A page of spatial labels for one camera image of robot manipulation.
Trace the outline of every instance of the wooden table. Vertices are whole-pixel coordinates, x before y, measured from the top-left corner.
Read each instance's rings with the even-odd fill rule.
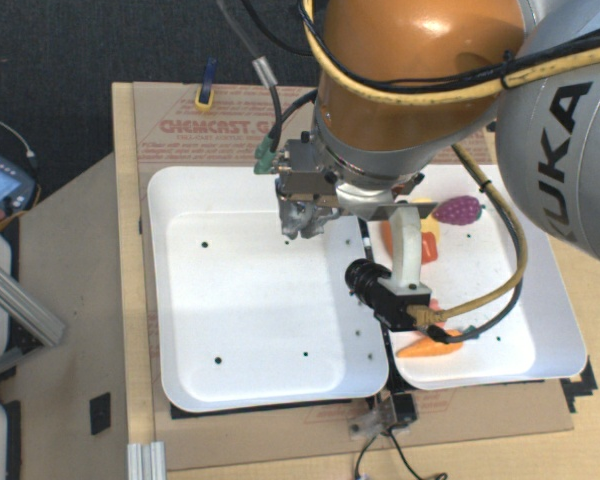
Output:
[[[128,437],[130,443],[155,440],[148,329],[145,309],[133,86],[113,85],[115,163],[120,234],[120,266]],[[531,435],[405,450],[420,476],[446,471],[453,480],[476,478],[600,479],[600,263],[557,241],[552,246],[581,326],[598,389],[578,398],[569,432]],[[316,478],[349,480],[353,454],[169,473],[170,480],[267,480]],[[363,470],[371,478],[408,478],[395,451],[372,451]]]

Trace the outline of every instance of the toy carrot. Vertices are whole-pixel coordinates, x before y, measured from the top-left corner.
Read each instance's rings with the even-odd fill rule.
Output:
[[[455,329],[446,329],[447,334],[451,336],[460,336],[462,333]],[[430,357],[430,356],[442,356],[451,354],[456,350],[462,348],[463,343],[440,343],[434,341],[428,336],[425,336],[421,340],[412,343],[408,347],[398,350],[396,354],[399,358],[409,357]]]

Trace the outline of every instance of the purple toy grape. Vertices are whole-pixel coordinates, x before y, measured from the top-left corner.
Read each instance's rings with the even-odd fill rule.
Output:
[[[481,213],[480,201],[473,196],[460,196],[441,203],[432,215],[434,219],[445,224],[466,226],[477,221]]]

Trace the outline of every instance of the dark floor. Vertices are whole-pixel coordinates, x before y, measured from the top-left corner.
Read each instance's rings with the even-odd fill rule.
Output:
[[[316,83],[315,61],[275,48],[227,1],[282,85]],[[295,0],[252,1],[271,29],[305,46]],[[212,0],[0,0],[0,120],[36,151],[46,197],[112,151],[112,82],[198,81],[209,55],[217,82],[258,83]],[[2,129],[0,154],[24,161]]]

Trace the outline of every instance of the black carpet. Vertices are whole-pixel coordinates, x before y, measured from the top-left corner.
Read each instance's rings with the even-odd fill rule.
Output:
[[[295,1],[252,0],[272,30],[306,47]],[[227,2],[282,85],[317,82],[315,61],[273,46]],[[36,151],[46,197],[112,151],[113,82],[199,81],[208,56],[217,82],[258,83],[212,0],[0,0],[0,120]],[[0,154],[24,164],[1,128]]]

